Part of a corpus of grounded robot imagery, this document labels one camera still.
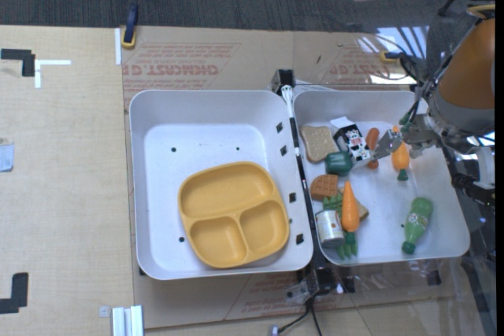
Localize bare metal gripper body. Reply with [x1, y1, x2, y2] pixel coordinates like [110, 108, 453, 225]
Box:
[401, 113, 480, 160]

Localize small orange carrot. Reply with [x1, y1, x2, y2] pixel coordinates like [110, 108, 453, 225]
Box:
[391, 125, 412, 182]

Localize orange sausage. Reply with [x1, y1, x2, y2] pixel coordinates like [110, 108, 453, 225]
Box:
[365, 127, 381, 171]

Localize white cow print carton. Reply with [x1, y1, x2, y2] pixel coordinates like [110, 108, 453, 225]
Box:
[329, 115, 374, 171]

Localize green bell pepper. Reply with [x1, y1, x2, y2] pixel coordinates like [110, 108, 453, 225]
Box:
[324, 150, 354, 177]

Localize white plastic tray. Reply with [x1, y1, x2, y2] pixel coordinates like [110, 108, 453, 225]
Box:
[128, 89, 315, 282]
[292, 89, 472, 268]

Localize long orange carrot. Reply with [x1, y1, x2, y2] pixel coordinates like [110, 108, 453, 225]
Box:
[340, 180, 361, 246]

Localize tan bread slice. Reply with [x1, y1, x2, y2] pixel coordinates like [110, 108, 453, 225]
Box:
[299, 124, 340, 164]

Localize brown waffle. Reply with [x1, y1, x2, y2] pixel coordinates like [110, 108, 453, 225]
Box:
[309, 173, 340, 203]

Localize green plastic bottle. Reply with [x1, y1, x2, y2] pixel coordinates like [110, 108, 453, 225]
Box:
[400, 196, 435, 255]

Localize small white can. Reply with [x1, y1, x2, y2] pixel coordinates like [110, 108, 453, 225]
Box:
[314, 209, 346, 249]

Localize green asparagus bunch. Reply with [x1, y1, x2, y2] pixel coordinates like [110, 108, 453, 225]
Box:
[321, 193, 360, 261]

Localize yellow divided plate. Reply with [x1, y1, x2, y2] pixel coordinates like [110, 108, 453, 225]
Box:
[177, 161, 291, 270]

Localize brown cardboard board red print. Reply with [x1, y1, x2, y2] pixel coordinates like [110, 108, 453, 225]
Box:
[119, 25, 473, 330]

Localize black cylinder on white bracket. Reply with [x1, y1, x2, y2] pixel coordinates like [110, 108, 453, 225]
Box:
[451, 147, 496, 206]

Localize black block with thin wires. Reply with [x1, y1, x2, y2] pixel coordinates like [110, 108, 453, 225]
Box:
[285, 266, 343, 305]
[270, 68, 297, 96]

